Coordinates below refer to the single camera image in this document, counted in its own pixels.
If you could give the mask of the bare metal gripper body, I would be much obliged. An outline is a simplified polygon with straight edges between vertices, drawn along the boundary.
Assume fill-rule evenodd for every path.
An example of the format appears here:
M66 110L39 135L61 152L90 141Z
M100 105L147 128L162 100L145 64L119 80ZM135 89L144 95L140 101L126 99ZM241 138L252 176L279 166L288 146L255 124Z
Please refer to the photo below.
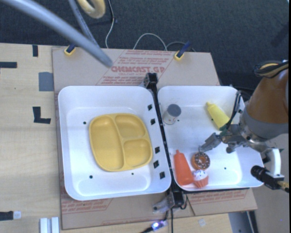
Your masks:
M257 152L269 152L273 147L267 143L267 139L254 134L247 125L231 124L220 128L222 142L241 143L242 147L249 147Z

